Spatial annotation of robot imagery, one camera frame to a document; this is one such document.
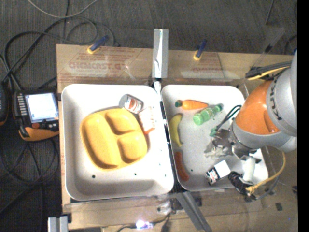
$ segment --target yellow cable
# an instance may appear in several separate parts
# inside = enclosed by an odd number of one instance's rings
[[[253,76],[253,77],[249,77],[249,78],[247,78],[249,81],[252,81],[252,80],[256,80],[256,79],[259,79],[259,78],[261,78],[261,77],[263,77],[263,76],[265,76],[265,75],[268,75],[268,74],[270,74],[270,73],[272,73],[272,72],[276,72],[276,71],[279,71],[279,70],[282,70],[282,69],[285,69],[285,68],[288,68],[289,66],[285,66],[285,67],[281,67],[281,68],[278,68],[278,69],[274,69],[274,70],[270,70],[270,71],[267,71],[267,72],[264,72],[264,73],[262,73],[262,74],[260,74],[260,75],[256,75],[256,76]]]
[[[282,156],[283,156],[283,164],[282,164],[282,167],[279,170],[279,172],[277,172],[272,177],[270,177],[270,178],[268,178],[268,179],[266,179],[264,181],[261,181],[260,183],[254,185],[254,186],[247,187],[246,190],[248,191],[249,196],[252,195],[255,192],[255,190],[257,190],[260,186],[266,184],[268,181],[271,181],[271,180],[275,179],[276,177],[278,177],[283,172],[283,170],[285,168],[285,163],[286,163],[285,153],[284,152],[282,152]]]

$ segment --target metal bar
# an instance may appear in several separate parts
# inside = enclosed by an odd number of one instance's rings
[[[153,78],[167,78],[169,60],[169,30],[154,29]]]
[[[272,6],[273,6],[273,4],[274,4],[274,1],[275,1],[275,0],[271,0],[271,4],[270,4],[270,6],[269,6],[269,10],[268,10],[268,13],[267,13],[267,16],[266,16],[266,20],[265,20],[265,25],[266,25],[267,22],[268,22],[268,19],[269,19],[270,12],[271,12]]]
[[[170,196],[172,198],[176,198],[179,201],[198,231],[203,230],[205,232],[212,232],[211,227],[205,220],[202,212],[198,208],[194,198],[189,191],[173,193],[170,194]]]
[[[68,223],[67,216],[49,217],[47,221],[48,232],[69,232]]]

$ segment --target small box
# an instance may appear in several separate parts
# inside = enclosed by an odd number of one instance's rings
[[[155,118],[152,107],[148,106],[139,113],[140,124],[145,135],[155,129]]]
[[[231,172],[225,160],[215,164],[215,166],[205,173],[209,185],[214,184],[219,179],[227,176]]]

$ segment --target small screen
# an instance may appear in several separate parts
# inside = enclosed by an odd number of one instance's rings
[[[32,123],[58,120],[58,106],[53,93],[25,95]]]

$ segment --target orange device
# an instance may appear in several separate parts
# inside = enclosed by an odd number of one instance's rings
[[[12,99],[13,117],[25,141],[39,141],[59,134],[59,111],[52,90],[17,91]]]

